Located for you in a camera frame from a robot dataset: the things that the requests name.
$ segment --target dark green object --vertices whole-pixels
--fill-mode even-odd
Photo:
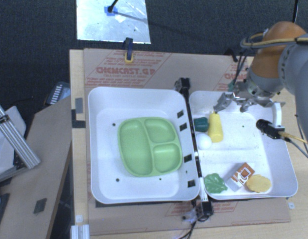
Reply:
[[[227,190],[224,180],[217,173],[209,174],[204,178],[204,184],[208,193],[221,193]]]
[[[206,117],[194,119],[194,128],[196,132],[207,132],[209,129],[208,119]]]

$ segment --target green divided plate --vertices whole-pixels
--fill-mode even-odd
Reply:
[[[125,120],[118,129],[125,168],[138,177],[163,175],[182,164],[182,149],[174,126],[161,117]]]

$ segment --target gray carpet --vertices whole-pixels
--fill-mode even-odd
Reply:
[[[146,0],[152,44],[138,50],[223,54],[245,36],[291,21],[294,0]],[[297,23],[308,31],[308,0]],[[121,48],[78,41],[76,0],[0,0],[0,102],[29,120],[58,81],[69,81],[69,49]]]

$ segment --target wooden board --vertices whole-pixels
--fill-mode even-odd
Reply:
[[[70,51],[70,84],[71,84],[71,110],[74,110],[75,120],[85,121],[84,105],[84,66],[81,50]],[[82,98],[83,111],[76,113],[76,99]],[[74,185],[74,217],[75,224],[88,222],[88,196],[86,171],[86,143],[85,128],[72,129],[73,151],[73,185]]]
[[[0,239],[50,238],[70,160],[70,102],[67,97],[35,115],[27,142],[41,163],[0,188],[1,195],[10,193]],[[37,201],[45,198],[44,210],[34,214]]]

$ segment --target yellow bottle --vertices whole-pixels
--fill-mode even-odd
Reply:
[[[223,140],[223,131],[221,125],[220,115],[213,112],[209,116],[209,130],[208,135],[212,142],[221,142]]]

